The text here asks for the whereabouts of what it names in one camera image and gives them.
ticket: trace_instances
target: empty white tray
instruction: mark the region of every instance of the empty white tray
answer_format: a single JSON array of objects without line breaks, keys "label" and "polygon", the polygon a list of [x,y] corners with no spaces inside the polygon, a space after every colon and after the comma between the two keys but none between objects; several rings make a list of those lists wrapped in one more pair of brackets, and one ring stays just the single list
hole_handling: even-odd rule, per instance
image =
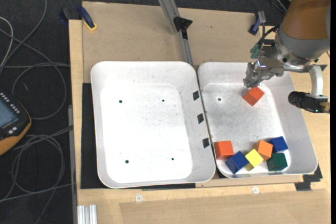
[{"label": "empty white tray", "polygon": [[91,71],[100,180],[110,188],[205,182],[213,151],[194,68],[97,63]]},{"label": "empty white tray", "polygon": [[288,72],[282,77],[265,80],[260,88],[265,93],[254,105],[243,95],[247,63],[207,62],[200,65],[198,79],[212,141],[230,140],[234,152],[246,154],[259,140],[283,136],[288,167],[281,172],[269,172],[266,162],[251,171],[245,168],[235,175],[226,160],[216,160],[219,171],[231,178],[268,176],[274,174],[309,174],[317,168],[317,158],[299,108],[289,104],[288,95],[294,86]]}]

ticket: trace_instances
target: block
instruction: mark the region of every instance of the block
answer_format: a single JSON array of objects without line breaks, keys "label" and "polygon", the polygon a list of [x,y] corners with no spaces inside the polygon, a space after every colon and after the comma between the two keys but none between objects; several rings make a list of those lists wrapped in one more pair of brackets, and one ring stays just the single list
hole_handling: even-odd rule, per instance
[{"label": "block", "polygon": [[235,174],[248,164],[248,160],[241,151],[238,151],[235,155],[231,156],[225,164],[231,172]]},{"label": "block", "polygon": [[254,167],[258,166],[264,161],[263,157],[255,149],[247,153],[245,157],[249,162],[247,165],[245,165],[245,169],[248,171],[251,171]]},{"label": "block", "polygon": [[273,145],[273,153],[282,152],[288,149],[283,136],[272,138],[269,142]]},{"label": "block", "polygon": [[264,92],[259,87],[250,89],[244,96],[244,100],[250,105],[255,105],[260,98],[264,95]]},{"label": "block", "polygon": [[281,171],[288,166],[284,153],[272,153],[272,158],[266,162],[269,171]]},{"label": "block", "polygon": [[253,148],[262,156],[264,161],[267,161],[272,157],[273,144],[264,140],[259,140],[253,145]]},{"label": "block", "polygon": [[216,159],[225,159],[234,155],[231,141],[219,141],[215,143]]}]

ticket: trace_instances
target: orange-red block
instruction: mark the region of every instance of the orange-red block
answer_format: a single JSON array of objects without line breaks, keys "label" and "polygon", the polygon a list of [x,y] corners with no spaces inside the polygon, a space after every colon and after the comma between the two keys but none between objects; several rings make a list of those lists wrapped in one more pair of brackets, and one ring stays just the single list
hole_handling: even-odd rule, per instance
[{"label": "orange-red block", "polygon": [[225,159],[234,155],[231,141],[219,141],[215,143],[216,159]]},{"label": "orange-red block", "polygon": [[259,87],[254,87],[250,89],[244,96],[244,100],[248,102],[250,105],[255,105],[260,98],[264,95],[264,92],[259,89]]},{"label": "orange-red block", "polygon": [[259,140],[254,144],[253,148],[262,156],[264,161],[272,157],[273,145],[264,140]]}]

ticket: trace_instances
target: black floor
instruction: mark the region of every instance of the black floor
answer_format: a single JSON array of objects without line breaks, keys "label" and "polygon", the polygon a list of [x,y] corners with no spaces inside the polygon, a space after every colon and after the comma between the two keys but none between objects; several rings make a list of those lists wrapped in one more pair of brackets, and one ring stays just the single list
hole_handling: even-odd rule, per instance
[{"label": "black floor", "polygon": [[[38,29],[26,40],[26,44],[46,55],[51,61],[69,64],[68,30],[61,23],[59,12],[67,7],[72,18],[78,18],[76,6],[81,1],[116,2],[129,4],[158,5],[157,0],[48,0],[46,15]],[[279,24],[283,13],[273,8],[267,0],[257,0],[265,11],[267,23]],[[216,9],[235,12],[256,12],[254,0],[176,0],[178,7]],[[23,40],[34,29],[44,11],[44,0],[0,0],[0,17],[7,19],[14,29],[14,37]],[[0,19],[0,28],[10,33],[8,25]],[[10,39],[0,33],[0,63]],[[13,51],[18,46],[14,42]],[[46,62],[46,58],[21,45],[6,63],[7,66],[30,66]],[[71,104],[71,83],[69,67],[34,68],[19,77],[24,69],[4,68],[0,71],[0,89],[13,92],[21,100],[34,119],[28,135],[52,135],[69,125],[68,107]],[[19,144],[24,145],[29,137]],[[18,172],[14,176],[23,191],[17,186],[8,195],[13,185],[13,161],[20,150],[11,150],[0,156],[0,223],[72,223],[71,172],[69,155],[69,133],[58,135],[56,141],[62,148],[65,170],[58,180],[61,170],[60,152],[48,141],[37,143],[22,153]],[[53,187],[58,188],[42,193],[34,193]]]}]

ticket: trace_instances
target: blue block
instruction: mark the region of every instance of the blue block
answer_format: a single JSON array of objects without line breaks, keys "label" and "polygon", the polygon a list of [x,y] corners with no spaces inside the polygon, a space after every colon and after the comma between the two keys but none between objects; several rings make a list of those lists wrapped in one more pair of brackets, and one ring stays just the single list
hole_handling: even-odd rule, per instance
[{"label": "blue block", "polygon": [[273,145],[273,152],[281,152],[288,149],[287,143],[283,136],[272,138],[269,141]]},{"label": "blue block", "polygon": [[248,164],[247,158],[241,151],[238,151],[235,155],[231,156],[226,162],[226,166],[231,170],[233,174],[242,169]]}]

